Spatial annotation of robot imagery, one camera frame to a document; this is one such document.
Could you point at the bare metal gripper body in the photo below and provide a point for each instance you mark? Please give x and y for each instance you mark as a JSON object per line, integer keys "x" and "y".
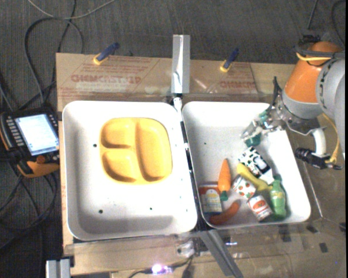
{"x": 274, "y": 122}

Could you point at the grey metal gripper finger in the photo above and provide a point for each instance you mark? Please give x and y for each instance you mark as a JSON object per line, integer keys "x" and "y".
{"x": 248, "y": 129}
{"x": 257, "y": 132}

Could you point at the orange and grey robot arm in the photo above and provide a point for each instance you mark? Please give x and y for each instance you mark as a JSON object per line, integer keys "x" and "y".
{"x": 303, "y": 80}

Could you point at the black and white carton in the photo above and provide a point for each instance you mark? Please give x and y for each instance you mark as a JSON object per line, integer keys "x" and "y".
{"x": 256, "y": 161}

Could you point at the white plastic tray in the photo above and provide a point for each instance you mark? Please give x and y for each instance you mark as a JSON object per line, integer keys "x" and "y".
{"x": 124, "y": 207}
{"x": 214, "y": 132}

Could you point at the yellow banana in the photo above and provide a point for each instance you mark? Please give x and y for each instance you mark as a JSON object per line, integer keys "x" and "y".
{"x": 256, "y": 181}

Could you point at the orange carrot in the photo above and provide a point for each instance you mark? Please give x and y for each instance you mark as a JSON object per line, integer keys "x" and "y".
{"x": 224, "y": 175}

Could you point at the white strawberry print cup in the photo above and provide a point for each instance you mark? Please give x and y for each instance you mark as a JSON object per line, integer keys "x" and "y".
{"x": 243, "y": 186}

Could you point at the green bottle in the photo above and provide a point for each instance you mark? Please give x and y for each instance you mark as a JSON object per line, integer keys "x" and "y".
{"x": 278, "y": 198}

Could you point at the red and white tomato can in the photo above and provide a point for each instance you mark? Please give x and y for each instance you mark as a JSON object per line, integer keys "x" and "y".
{"x": 259, "y": 207}

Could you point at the white can with orange label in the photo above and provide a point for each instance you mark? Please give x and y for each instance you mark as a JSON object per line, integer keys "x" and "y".
{"x": 210, "y": 198}

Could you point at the orange-brown sausage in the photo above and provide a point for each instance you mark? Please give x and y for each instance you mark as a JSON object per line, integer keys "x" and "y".
{"x": 226, "y": 214}

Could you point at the yellow divided plate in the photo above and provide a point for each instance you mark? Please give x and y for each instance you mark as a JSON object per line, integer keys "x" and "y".
{"x": 153, "y": 149}

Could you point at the brown cardboard board, red print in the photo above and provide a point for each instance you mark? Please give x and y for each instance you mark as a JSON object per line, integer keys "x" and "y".
{"x": 110, "y": 80}

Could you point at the black cylinder on white bracket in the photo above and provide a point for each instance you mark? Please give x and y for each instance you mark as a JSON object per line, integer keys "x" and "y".
{"x": 319, "y": 143}

